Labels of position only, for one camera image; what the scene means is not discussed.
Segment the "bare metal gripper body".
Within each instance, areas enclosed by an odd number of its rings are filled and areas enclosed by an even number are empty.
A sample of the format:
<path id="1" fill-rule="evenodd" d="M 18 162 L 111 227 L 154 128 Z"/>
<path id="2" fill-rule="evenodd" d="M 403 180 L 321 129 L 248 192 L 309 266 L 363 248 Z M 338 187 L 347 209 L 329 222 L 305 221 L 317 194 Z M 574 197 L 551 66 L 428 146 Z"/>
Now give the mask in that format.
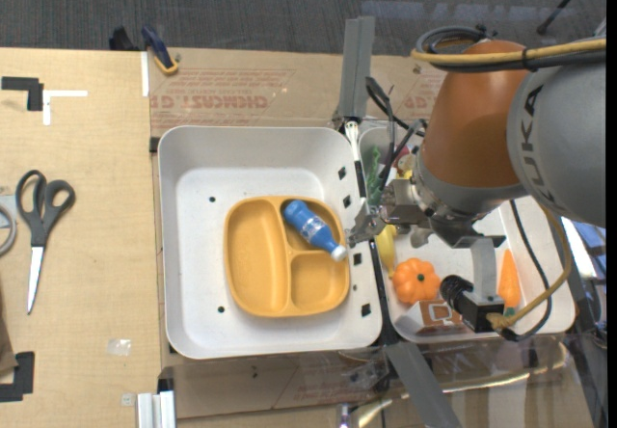
<path id="1" fill-rule="evenodd" d="M 429 226 L 429 217 L 420 206 L 416 186 L 409 178 L 396 178 L 385 187 L 379 215 L 390 225 Z"/>

